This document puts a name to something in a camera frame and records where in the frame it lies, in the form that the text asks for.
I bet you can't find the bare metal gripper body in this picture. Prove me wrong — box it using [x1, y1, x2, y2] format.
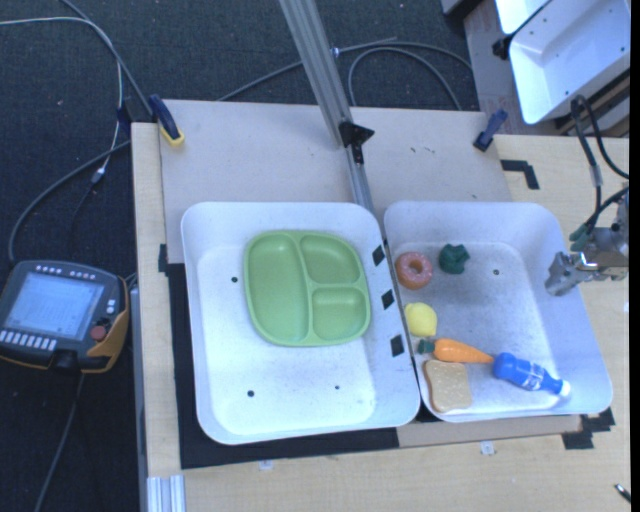
[582, 186, 630, 284]

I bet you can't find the white plastic tray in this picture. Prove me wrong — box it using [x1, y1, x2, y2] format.
[179, 201, 422, 446]
[382, 199, 615, 424]

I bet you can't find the blue bottle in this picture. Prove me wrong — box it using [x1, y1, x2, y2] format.
[491, 351, 572, 399]

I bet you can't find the green broccoli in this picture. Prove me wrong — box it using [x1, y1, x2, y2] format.
[438, 243, 472, 275]

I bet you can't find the orange carrot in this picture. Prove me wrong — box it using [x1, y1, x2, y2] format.
[417, 337, 495, 365]

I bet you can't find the yellow lemon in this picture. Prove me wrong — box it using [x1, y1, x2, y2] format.
[403, 301, 439, 338]

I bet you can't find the tan bread slice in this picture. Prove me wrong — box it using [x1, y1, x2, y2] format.
[422, 358, 474, 414]

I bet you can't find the orange doughnut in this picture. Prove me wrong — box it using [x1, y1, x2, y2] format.
[394, 251, 434, 291]

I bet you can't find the green divided plate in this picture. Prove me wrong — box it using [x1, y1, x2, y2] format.
[243, 229, 372, 348]

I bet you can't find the pale wood board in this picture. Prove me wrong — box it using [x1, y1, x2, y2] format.
[157, 98, 585, 450]

